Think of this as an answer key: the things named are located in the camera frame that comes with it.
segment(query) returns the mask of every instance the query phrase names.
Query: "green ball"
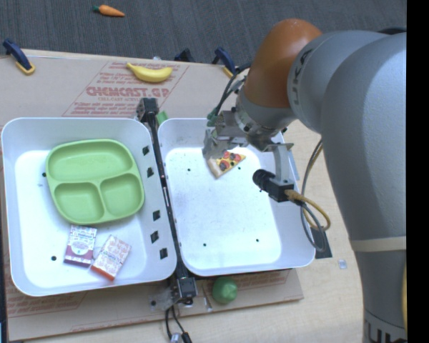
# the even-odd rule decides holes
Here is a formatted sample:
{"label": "green ball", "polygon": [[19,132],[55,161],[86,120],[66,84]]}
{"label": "green ball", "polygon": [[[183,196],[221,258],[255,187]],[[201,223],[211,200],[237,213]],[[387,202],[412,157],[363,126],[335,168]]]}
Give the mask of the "green ball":
{"label": "green ball", "polygon": [[237,298],[237,284],[231,277],[219,277],[213,284],[213,299],[220,304],[228,304]]}

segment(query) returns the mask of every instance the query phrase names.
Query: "pizza slice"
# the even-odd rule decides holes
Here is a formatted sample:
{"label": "pizza slice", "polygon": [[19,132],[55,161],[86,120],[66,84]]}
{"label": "pizza slice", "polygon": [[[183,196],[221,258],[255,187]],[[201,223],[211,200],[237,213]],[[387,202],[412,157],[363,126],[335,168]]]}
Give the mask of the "pizza slice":
{"label": "pizza slice", "polygon": [[235,168],[241,161],[245,159],[245,155],[236,154],[231,151],[224,151],[224,155],[217,159],[209,159],[207,161],[209,169],[216,178],[219,178],[229,170]]}

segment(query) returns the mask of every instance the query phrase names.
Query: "white plastic tray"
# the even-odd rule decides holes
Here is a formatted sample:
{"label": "white plastic tray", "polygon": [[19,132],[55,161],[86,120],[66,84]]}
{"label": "white plastic tray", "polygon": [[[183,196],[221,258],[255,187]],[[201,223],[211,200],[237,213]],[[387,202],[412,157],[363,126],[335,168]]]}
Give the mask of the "white plastic tray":
{"label": "white plastic tray", "polygon": [[[94,256],[110,234],[132,245],[113,282],[84,267],[63,263],[70,223],[58,213],[43,175],[46,156],[56,145],[106,138],[120,141],[133,154],[145,197],[136,214],[95,225]],[[151,137],[143,124],[133,119],[20,118],[4,127],[1,143],[11,277],[19,290],[45,296],[154,282],[173,273],[177,263],[174,243]],[[154,220],[155,212],[159,218]],[[158,235],[154,242],[152,234]]]}
{"label": "white plastic tray", "polygon": [[[206,123],[206,119],[169,119],[159,128],[187,268],[200,276],[214,276],[308,265],[315,249],[305,236],[300,208],[273,201],[252,181],[258,169],[275,172],[272,153],[252,146],[237,148],[246,159],[215,179],[202,156]],[[275,141],[283,143],[282,135]],[[291,151],[289,155],[295,180]]]}

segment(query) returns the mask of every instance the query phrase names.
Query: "banana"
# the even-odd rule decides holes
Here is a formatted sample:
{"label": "banana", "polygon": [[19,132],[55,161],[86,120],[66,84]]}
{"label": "banana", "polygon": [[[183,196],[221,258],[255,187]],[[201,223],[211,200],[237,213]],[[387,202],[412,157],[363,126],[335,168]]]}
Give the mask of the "banana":
{"label": "banana", "polygon": [[159,83],[161,81],[167,80],[173,72],[171,67],[163,67],[162,69],[148,69],[147,67],[132,65],[130,62],[128,62],[126,66],[132,70],[138,79],[151,83]]}

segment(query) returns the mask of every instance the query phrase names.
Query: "carrot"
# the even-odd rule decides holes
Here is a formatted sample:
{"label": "carrot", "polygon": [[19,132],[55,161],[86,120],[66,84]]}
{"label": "carrot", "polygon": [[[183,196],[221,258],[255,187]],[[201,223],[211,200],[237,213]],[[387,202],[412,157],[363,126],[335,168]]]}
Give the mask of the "carrot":
{"label": "carrot", "polygon": [[100,6],[94,6],[92,10],[99,12],[100,14],[107,15],[107,16],[125,16],[122,11],[119,11],[118,9],[112,8],[108,5],[100,5]]}

